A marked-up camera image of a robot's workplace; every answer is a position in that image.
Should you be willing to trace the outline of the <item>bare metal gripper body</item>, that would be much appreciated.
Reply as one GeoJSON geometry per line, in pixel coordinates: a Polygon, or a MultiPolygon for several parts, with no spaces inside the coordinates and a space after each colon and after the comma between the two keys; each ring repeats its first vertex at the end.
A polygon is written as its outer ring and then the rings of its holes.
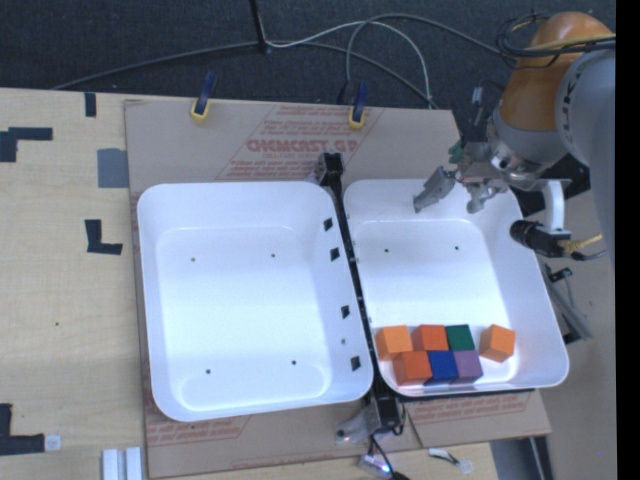
{"type": "Polygon", "coordinates": [[[457,148],[455,164],[456,179],[465,185],[535,191],[542,186],[540,178],[550,165],[550,150],[537,142],[468,142],[457,148]]]}

